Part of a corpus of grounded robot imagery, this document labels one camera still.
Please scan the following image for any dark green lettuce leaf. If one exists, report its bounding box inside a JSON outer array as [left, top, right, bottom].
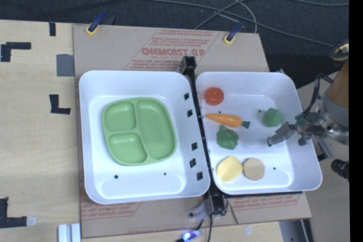
[[216, 124, 239, 151]]

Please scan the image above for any green divided plate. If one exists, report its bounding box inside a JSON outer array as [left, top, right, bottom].
[[101, 96, 178, 167]]

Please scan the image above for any tan round biscuit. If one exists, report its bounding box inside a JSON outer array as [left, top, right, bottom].
[[242, 157, 266, 181]]

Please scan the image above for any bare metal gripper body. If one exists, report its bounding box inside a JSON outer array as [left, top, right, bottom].
[[296, 112, 350, 146]]

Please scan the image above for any yellow potato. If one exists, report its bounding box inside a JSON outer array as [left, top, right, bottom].
[[216, 155, 244, 182]]

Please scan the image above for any brown cardboard board red print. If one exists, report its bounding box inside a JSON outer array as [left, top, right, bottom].
[[72, 24, 313, 239]]

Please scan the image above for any orange carrot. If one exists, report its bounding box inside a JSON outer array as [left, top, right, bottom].
[[204, 113, 251, 130]]

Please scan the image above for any black cylinder on white bracket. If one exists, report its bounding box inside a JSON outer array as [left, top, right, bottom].
[[330, 158, 350, 181]]

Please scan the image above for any red tomato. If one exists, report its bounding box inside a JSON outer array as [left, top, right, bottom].
[[204, 87, 225, 107]]

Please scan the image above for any light green round vegetable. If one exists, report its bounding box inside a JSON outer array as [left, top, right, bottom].
[[261, 107, 284, 128]]

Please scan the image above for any white plastic tray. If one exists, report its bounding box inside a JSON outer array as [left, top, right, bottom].
[[195, 71, 323, 196], [78, 70, 212, 205]]

